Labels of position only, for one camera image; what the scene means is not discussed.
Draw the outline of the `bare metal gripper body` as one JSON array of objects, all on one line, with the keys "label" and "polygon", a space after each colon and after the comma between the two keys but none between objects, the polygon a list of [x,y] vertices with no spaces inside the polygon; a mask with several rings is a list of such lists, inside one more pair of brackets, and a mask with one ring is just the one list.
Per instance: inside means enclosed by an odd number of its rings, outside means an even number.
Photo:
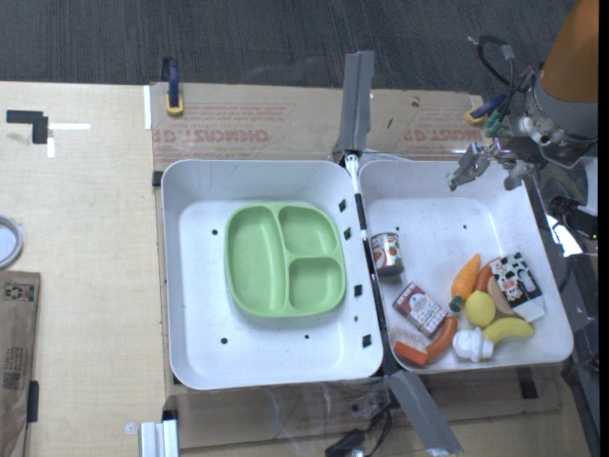
[{"label": "bare metal gripper body", "polygon": [[546,115],[489,116],[489,156],[506,169],[519,164],[543,167],[547,163],[570,169],[598,142],[595,114],[571,117],[560,127]]}]

